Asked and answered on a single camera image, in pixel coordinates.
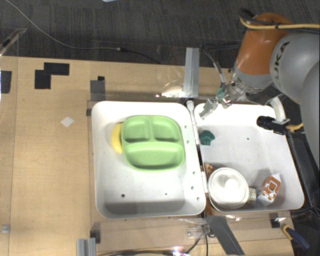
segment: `gray carpet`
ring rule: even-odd
[[[203,43],[235,44],[242,40],[238,9],[276,12],[294,23],[319,23],[319,0],[11,0],[40,28],[76,47],[125,47],[162,64],[184,65],[185,47]],[[33,27],[16,9],[0,0],[0,39],[13,28],[27,28],[19,54],[78,60],[153,63],[130,52],[75,50],[60,45]],[[220,52],[231,67],[237,50]],[[201,56],[202,66],[211,66]]]

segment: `small box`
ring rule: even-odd
[[[280,175],[274,174],[266,178],[258,192],[258,200],[264,206],[272,204],[281,185]]]

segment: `teal object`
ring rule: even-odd
[[[122,125],[121,142],[126,163],[138,171],[166,171],[185,161],[179,125],[166,116],[128,117]]]
[[[210,146],[211,141],[213,141],[216,137],[208,130],[204,130],[199,134],[199,139],[202,145]]]
[[[222,102],[222,99],[224,98],[225,96],[225,92],[224,92],[224,89],[223,88],[219,88],[218,91],[216,92],[215,94],[218,98],[218,102],[221,103]]]

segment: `black tape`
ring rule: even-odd
[[[34,73],[34,89],[51,89],[51,76],[44,70],[36,70]]]
[[[277,212],[269,213],[269,218],[270,218],[271,227],[273,229],[280,228],[280,221],[279,221],[279,216]]]
[[[50,75],[60,75],[69,76],[70,64],[67,63],[44,63],[44,74],[46,76]]]
[[[2,94],[8,94],[11,89],[11,79],[12,72],[11,71],[3,71],[0,72],[0,90]]]
[[[3,47],[3,48],[6,47],[8,44],[10,44],[10,42],[11,42],[11,39],[5,40],[5,41],[2,43],[2,47]]]
[[[86,116],[87,116],[87,117],[91,117],[91,112],[92,112],[92,109],[91,109],[91,108],[87,108],[87,110],[86,110]]]
[[[90,230],[90,238],[95,238],[95,243],[100,244],[101,234],[99,230]]]

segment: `black cable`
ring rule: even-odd
[[[145,58],[148,58],[149,60],[157,63],[157,64],[161,64],[160,62],[156,61],[155,59],[141,53],[141,52],[137,52],[134,50],[128,50],[122,47],[77,47],[77,46],[73,46],[73,45],[69,45],[66,44],[64,42],[59,41],[58,39],[52,37],[50,34],[48,34],[47,32],[45,32],[43,29],[41,29],[37,24],[35,24],[27,15],[25,15],[25,13],[23,11],[21,11],[16,5],[14,5],[12,2],[10,2],[9,0],[4,0],[6,1],[8,4],[10,4],[11,6],[13,6],[19,13],[21,13],[29,22],[30,24],[32,24],[37,30],[39,30],[41,33],[43,33],[44,35],[46,35],[47,37],[49,37],[50,39],[52,39],[53,41],[71,48],[71,49],[75,49],[75,50],[114,50],[114,51],[118,51],[118,52],[124,52],[124,53],[133,53],[133,54],[138,54],[141,55]]]
[[[274,23],[272,21],[260,21],[253,19],[256,15],[246,8],[240,8],[238,14],[245,22],[252,22],[261,25],[278,25],[278,23]]]
[[[224,45],[215,45],[213,43],[204,43],[200,46],[201,49],[205,48],[208,51],[224,51],[224,50],[232,50],[240,47],[241,44],[224,44]]]
[[[120,47],[120,52],[138,54],[138,55],[141,55],[143,57],[148,58],[149,60],[151,60],[151,61],[153,61],[153,62],[155,62],[157,64],[161,64],[159,61],[157,61],[157,60],[155,60],[155,59],[153,59],[153,58],[151,58],[151,57],[149,57],[149,56],[147,56],[147,55],[145,55],[145,54],[143,54],[141,52],[137,52],[137,51],[134,51],[134,50],[128,50],[128,49],[123,48],[123,47]]]
[[[210,52],[207,50],[206,46],[202,45],[200,47],[200,50],[212,61],[213,66],[215,67],[215,69],[218,71],[219,76],[220,76],[220,88],[225,88],[226,85],[226,78],[225,75],[222,73],[221,67],[219,65],[219,63],[215,60],[215,58],[210,54]]]
[[[209,254],[208,238],[207,238],[206,234],[204,235],[204,237],[205,237],[205,250],[206,250],[205,256],[208,256],[208,254]]]
[[[164,256],[172,256],[172,251],[158,251],[158,250],[128,250],[128,251],[121,251],[118,253],[106,253],[106,254],[100,254],[100,256],[136,256],[141,254],[159,254]]]
[[[195,248],[197,246],[197,244],[199,243],[201,237],[199,239],[197,239],[195,241],[195,243],[185,252],[186,254],[190,253],[192,251],[193,248]]]
[[[195,241],[195,243],[185,252],[186,254],[190,253],[193,248],[197,246],[199,243],[201,237]],[[136,256],[139,254],[159,254],[159,255],[164,255],[164,256],[172,256],[173,252],[170,250],[127,250],[127,251],[121,251],[118,253],[106,253],[106,254],[101,254],[100,256]]]

